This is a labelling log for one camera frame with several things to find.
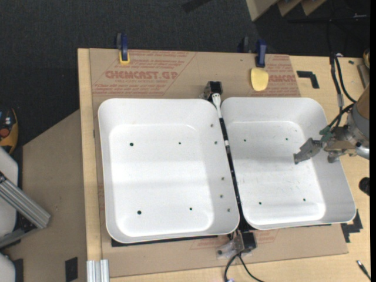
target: orange and black tool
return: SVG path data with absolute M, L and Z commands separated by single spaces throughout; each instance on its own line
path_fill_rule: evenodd
M 0 105 L 0 146 L 11 154 L 18 140 L 18 122 L 13 109 Z

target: blue clamp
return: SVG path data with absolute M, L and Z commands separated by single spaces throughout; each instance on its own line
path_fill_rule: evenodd
M 116 37 L 116 47 L 119 50 L 120 64 L 127 65 L 130 62 L 128 51 L 128 37 L 124 33 L 118 33 Z
M 256 42 L 256 66 L 257 67 L 265 67 L 265 54 L 266 54 L 266 42 L 262 39 L 259 39 Z

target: dark gray carpet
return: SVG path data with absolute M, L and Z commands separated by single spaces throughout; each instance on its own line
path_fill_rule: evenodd
M 125 32 L 129 48 L 236 52 L 265 39 L 269 53 L 328 55 L 326 24 L 288 19 L 370 13 L 370 0 L 327 1 L 311 16 L 301 6 L 282 18 L 273 6 L 252 22 L 245 0 L 0 0 L 0 103 L 15 108 L 25 144 L 79 107 L 77 48 L 112 48 Z M 359 57 L 370 45 L 368 25 L 331 26 L 333 50 Z

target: yellow sticky note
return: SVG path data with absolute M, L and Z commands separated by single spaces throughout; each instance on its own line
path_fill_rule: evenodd
M 262 91 L 268 87 L 269 74 L 260 68 L 251 69 L 251 84 L 255 91 Z

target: wooden table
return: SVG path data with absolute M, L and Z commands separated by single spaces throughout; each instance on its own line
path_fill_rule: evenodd
M 310 97 L 319 102 L 328 120 L 338 113 L 335 87 L 333 85 L 328 58 L 291 56 L 294 71 L 307 70 L 316 74 L 319 89 L 313 89 L 309 79 L 298 79 L 302 97 Z M 356 99 L 363 91 L 356 65 L 361 59 L 342 58 L 343 77 L 348 92 Z M 82 127 L 83 180 L 85 191 L 86 245 L 88 260 L 102 259 L 98 188 L 96 178 L 95 142 L 93 138 L 93 107 L 90 81 L 90 50 L 78 50 L 80 115 Z M 252 264 L 251 272 L 264 281 L 367 281 L 356 264 L 361 260 L 370 271 L 370 199 L 358 188 L 359 181 L 369 176 L 369 161 L 361 157 L 341 157 L 341 162 L 354 196 L 363 224 L 360 233 L 351 235 L 349 253 L 339 256 L 307 258 Z M 237 282 L 250 281 L 242 266 L 232 266 L 229 276 Z M 112 278 L 111 281 L 223 281 L 223 268 L 177 271 L 152 275 Z

